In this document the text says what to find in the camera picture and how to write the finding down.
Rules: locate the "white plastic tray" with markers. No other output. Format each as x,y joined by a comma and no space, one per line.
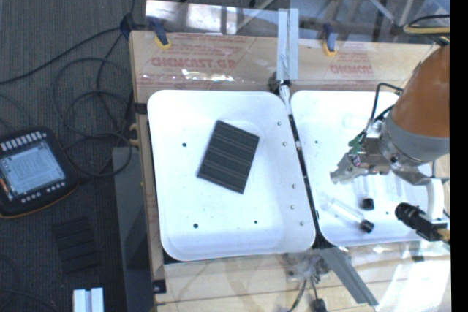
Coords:
219,223
329,120

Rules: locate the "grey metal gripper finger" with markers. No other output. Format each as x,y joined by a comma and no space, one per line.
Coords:
342,176
348,159

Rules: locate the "black cylinder on white bracket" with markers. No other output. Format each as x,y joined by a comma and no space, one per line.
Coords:
417,217

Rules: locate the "clear plastic bottle black cap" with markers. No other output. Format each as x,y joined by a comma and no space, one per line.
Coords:
345,212
366,202

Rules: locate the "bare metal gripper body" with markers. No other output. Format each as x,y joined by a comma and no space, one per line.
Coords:
374,151

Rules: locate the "black ribbed rectangular pad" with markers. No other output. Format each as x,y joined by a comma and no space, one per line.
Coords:
76,244

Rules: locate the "dark grey ribbed rectangular pad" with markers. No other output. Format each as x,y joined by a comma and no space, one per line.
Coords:
228,156

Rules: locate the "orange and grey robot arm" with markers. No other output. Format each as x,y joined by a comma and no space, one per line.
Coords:
420,102

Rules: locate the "brown cardboard board red print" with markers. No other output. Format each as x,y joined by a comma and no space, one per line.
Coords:
226,58

